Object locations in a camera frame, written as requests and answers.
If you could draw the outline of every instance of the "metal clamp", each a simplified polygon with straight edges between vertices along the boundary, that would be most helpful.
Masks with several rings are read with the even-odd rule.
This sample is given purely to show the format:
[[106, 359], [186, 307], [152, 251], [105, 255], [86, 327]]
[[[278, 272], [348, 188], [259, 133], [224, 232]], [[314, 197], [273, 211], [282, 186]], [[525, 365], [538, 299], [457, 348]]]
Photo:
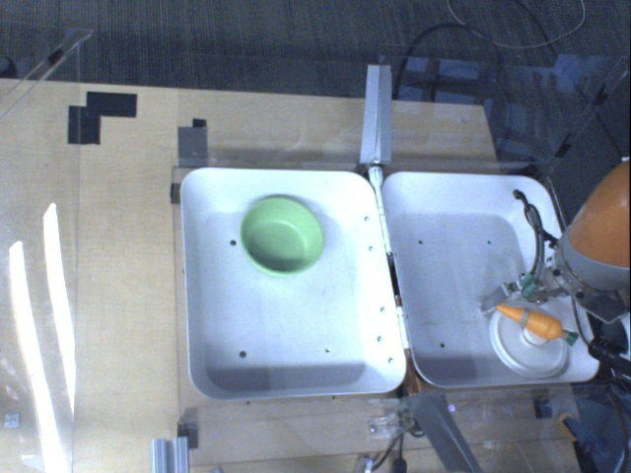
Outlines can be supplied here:
[[360, 165], [387, 165], [392, 158], [392, 73], [389, 65], [369, 65]]
[[188, 473], [188, 438], [154, 439], [151, 442], [151, 473]]

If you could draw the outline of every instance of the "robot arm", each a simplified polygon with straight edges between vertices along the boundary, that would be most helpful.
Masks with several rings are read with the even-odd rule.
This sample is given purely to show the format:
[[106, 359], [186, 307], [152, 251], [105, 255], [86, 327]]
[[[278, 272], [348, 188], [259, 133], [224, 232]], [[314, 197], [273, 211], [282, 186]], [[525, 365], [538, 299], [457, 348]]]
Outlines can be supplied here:
[[[497, 309], [508, 296], [542, 304], [558, 296], [571, 296], [589, 314], [609, 324], [622, 321], [629, 347], [602, 338], [590, 342], [590, 354], [631, 379], [629, 373], [629, 163], [612, 170], [596, 187], [568, 230], [557, 240], [541, 224], [536, 208], [519, 191], [525, 215], [536, 236], [532, 268], [517, 282], [504, 284], [482, 304], [482, 311]], [[554, 247], [547, 262], [545, 243]]]

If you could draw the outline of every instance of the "black tape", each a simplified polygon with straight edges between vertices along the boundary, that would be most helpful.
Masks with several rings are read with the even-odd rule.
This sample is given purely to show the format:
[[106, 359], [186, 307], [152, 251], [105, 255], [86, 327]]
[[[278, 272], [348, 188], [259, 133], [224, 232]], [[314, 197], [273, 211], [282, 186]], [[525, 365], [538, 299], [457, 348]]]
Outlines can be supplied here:
[[136, 95], [88, 92], [91, 117], [136, 117]]
[[171, 184], [171, 204], [179, 205], [180, 196], [179, 192], [181, 191], [181, 184], [172, 183]]
[[68, 107], [68, 144], [101, 143], [101, 120], [89, 117], [84, 106]]
[[[55, 52], [63, 56], [62, 51]], [[136, 117], [136, 101], [136, 95], [88, 92], [87, 106], [68, 107], [68, 143], [99, 145], [101, 143], [101, 116]]]
[[63, 51], [61, 49], [52, 51], [47, 58], [48, 65], [50, 65], [51, 67], [55, 66], [57, 63], [59, 63], [61, 58], [63, 58]]
[[537, 419], [550, 419], [552, 417], [552, 404], [547, 389], [534, 390], [531, 394], [535, 417]]
[[177, 437], [188, 438], [188, 448], [195, 449], [199, 446], [199, 430], [196, 424], [177, 424]]

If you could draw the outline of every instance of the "wooden table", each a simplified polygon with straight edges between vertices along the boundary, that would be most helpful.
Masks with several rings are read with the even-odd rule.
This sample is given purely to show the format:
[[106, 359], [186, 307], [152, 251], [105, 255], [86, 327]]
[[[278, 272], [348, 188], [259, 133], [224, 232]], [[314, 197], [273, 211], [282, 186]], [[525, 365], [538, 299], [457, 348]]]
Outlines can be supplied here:
[[[68, 146], [68, 105], [85, 105], [87, 92], [135, 94], [137, 114], [102, 117], [101, 144], [81, 146], [79, 177], [73, 177], [71, 169], [67, 175], [60, 171]], [[59, 184], [78, 179], [76, 240], [66, 246], [78, 254], [74, 471], [149, 471], [151, 439], [173, 438], [186, 408], [198, 409], [200, 438], [210, 440], [191, 451], [199, 465], [192, 471], [218, 463], [226, 473], [352, 471], [358, 452], [386, 446], [367, 435], [366, 419], [383, 410], [379, 403], [368, 398], [212, 402], [195, 393], [178, 369], [181, 296], [170, 190], [177, 129], [193, 118], [206, 120], [211, 165], [247, 156], [309, 168], [329, 160], [334, 168], [346, 168], [359, 152], [363, 101], [43, 83], [0, 122], [6, 153], [17, 152], [11, 143], [28, 134], [34, 163], [50, 161]], [[480, 107], [396, 102], [393, 120], [394, 159], [400, 163], [422, 158], [426, 168], [431, 163], [440, 168], [453, 156], [472, 168], [494, 162]], [[16, 181], [18, 175], [50, 180], [24, 160], [14, 166], [24, 172], [8, 174]], [[542, 423], [531, 413], [524, 408], [520, 422], [538, 433]], [[544, 450], [552, 450], [572, 470], [572, 446], [553, 425], [544, 428], [549, 439], [522, 442], [519, 453], [534, 471], [543, 471], [551, 467]], [[472, 449], [488, 454], [485, 446]], [[414, 448], [406, 453], [409, 471], [441, 470], [426, 439], [408, 440], [407, 447]], [[508, 465], [516, 449], [505, 450], [493, 453]], [[265, 462], [248, 462], [255, 459]]]

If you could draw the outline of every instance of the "toy sink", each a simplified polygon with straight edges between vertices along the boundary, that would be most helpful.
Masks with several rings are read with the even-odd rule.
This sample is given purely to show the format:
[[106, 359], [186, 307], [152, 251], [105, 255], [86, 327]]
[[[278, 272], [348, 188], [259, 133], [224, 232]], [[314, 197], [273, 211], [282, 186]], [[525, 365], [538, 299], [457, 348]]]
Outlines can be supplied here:
[[[525, 177], [394, 173], [384, 183], [380, 220], [375, 190], [356, 173], [191, 172], [181, 186], [181, 215], [193, 384], [216, 399], [385, 393], [403, 379], [408, 339], [418, 372], [442, 387], [592, 378], [597, 361], [581, 343], [564, 370], [545, 380], [518, 375], [495, 355], [480, 302], [534, 258], [514, 189], [559, 235], [547, 191]], [[270, 196], [301, 203], [319, 222], [323, 248], [304, 271], [261, 271], [243, 247], [242, 219]], [[576, 329], [568, 301], [542, 310]]]

